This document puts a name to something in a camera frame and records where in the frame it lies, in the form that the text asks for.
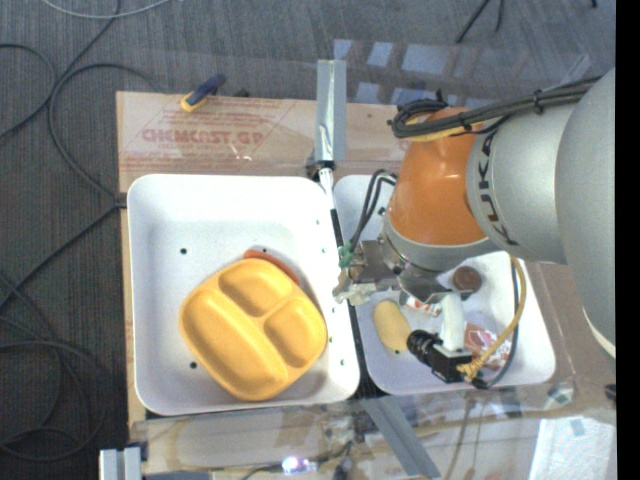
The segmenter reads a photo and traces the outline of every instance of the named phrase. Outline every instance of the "gray carpet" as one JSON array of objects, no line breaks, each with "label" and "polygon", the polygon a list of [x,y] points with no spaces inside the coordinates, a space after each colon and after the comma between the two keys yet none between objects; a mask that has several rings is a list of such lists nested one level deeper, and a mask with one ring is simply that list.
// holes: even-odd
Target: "gray carpet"
[{"label": "gray carpet", "polygon": [[[52,1],[90,14],[109,14],[115,2]],[[155,1],[122,0],[122,10]],[[498,32],[499,0],[493,0],[457,44],[480,1],[180,0],[115,21],[74,67],[125,65],[172,93],[224,72],[221,94],[246,89],[255,97],[314,99],[316,60],[343,58],[349,101],[395,104],[442,89],[451,103],[475,106],[604,74],[615,64],[616,0],[597,0],[595,9],[589,0],[504,0]],[[40,0],[0,0],[0,43],[37,49],[58,76],[105,25]],[[38,107],[49,77],[33,53],[0,48],[0,134]],[[122,89],[151,90],[130,72],[103,67],[74,76],[56,98],[61,143],[106,192],[117,190],[114,92]],[[65,163],[51,140],[46,109],[0,135],[2,279],[21,283],[104,215],[26,279],[22,299],[0,282],[0,301],[7,299],[0,316],[23,326],[0,321],[0,346],[55,340],[84,351],[83,358],[60,355],[87,398],[83,402],[60,366],[60,348],[0,348],[2,479],[97,478],[97,450],[127,444],[123,251],[117,212],[108,213],[113,206]],[[97,362],[97,378],[87,358]],[[42,428],[21,434],[42,426],[76,437]],[[65,453],[94,428],[95,438],[69,458],[42,464],[15,457]]]}]

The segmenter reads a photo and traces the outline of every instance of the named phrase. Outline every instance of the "metal bar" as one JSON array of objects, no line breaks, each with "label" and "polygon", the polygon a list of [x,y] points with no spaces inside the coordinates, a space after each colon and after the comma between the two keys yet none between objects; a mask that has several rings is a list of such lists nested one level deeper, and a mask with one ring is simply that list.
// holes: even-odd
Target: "metal bar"
[{"label": "metal bar", "polygon": [[347,64],[342,60],[318,61],[316,147],[314,161],[346,159]]},{"label": "metal bar", "polygon": [[142,480],[142,456],[137,446],[124,449],[124,480]]},{"label": "metal bar", "polygon": [[360,400],[373,422],[382,432],[408,476],[427,478],[442,476],[429,457],[402,409],[392,396]]},{"label": "metal bar", "polygon": [[100,480],[120,480],[117,450],[100,450],[98,467]]}]

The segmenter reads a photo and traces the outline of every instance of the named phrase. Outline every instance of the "yellow plastic container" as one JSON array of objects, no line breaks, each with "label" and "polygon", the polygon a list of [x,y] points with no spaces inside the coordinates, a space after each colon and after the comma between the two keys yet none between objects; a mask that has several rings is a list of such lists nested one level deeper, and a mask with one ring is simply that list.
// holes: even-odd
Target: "yellow plastic container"
[{"label": "yellow plastic container", "polygon": [[327,327],[315,304],[272,262],[240,260],[185,299],[180,332],[213,378],[236,398],[264,401],[320,357]]}]

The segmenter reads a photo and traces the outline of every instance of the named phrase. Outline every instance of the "small yellow object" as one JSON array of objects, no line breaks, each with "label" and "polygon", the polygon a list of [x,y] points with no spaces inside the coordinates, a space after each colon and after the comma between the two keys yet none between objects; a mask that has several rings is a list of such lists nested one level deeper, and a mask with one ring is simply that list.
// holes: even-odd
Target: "small yellow object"
[{"label": "small yellow object", "polygon": [[380,302],[373,310],[373,324],[385,347],[398,352],[407,350],[407,338],[411,334],[411,328],[395,302]]},{"label": "small yellow object", "polygon": [[240,260],[193,290],[179,325],[211,376],[253,402],[288,388],[327,343],[318,308],[281,269],[258,258]]},{"label": "small yellow object", "polygon": [[187,94],[184,98],[182,98],[180,100],[180,106],[182,107],[182,110],[184,110],[185,112],[193,112],[195,109],[200,108],[202,105],[204,105],[207,100],[205,98],[202,98],[200,101],[198,101],[197,103],[190,105],[189,104],[189,98],[193,95],[193,92],[190,92],[189,94]]}]

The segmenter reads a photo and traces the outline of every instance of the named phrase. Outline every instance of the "white plastic tray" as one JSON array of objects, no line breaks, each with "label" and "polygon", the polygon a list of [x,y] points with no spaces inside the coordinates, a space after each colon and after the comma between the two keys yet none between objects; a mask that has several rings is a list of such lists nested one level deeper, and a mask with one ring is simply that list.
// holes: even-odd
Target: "white plastic tray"
[{"label": "white plastic tray", "polygon": [[[345,239],[354,232],[369,180],[370,176],[354,175],[342,178],[336,184],[336,206]],[[379,207],[386,206],[391,190],[388,185],[383,185]],[[375,239],[381,226],[382,217],[375,211],[361,239]],[[511,321],[514,313],[513,284],[508,255],[504,252],[491,253],[469,259],[464,264],[475,267],[484,278],[480,291],[463,302],[465,319],[500,334]],[[556,357],[551,340],[526,269],[525,276],[529,289],[519,325],[516,355],[508,372],[498,383],[500,386],[542,383],[549,379],[556,369]],[[362,348],[372,380],[380,389],[393,395],[475,389],[467,383],[446,384],[433,375],[430,368],[420,363],[410,352],[403,351],[396,354],[382,344],[373,323],[373,310],[380,301],[397,302],[398,297],[397,291],[376,293],[369,302],[356,308]],[[417,310],[402,308],[401,311],[409,322],[410,328],[424,329],[432,333],[440,332],[442,315],[434,318]],[[491,375],[492,373],[487,371],[487,378]]]},{"label": "white plastic tray", "polygon": [[[305,178],[153,174],[128,194],[135,387],[161,415],[331,403],[357,389],[358,369],[329,205]],[[178,330],[184,298],[250,247],[285,260],[322,311],[330,342],[297,382],[275,398],[235,399],[199,366]]]}]

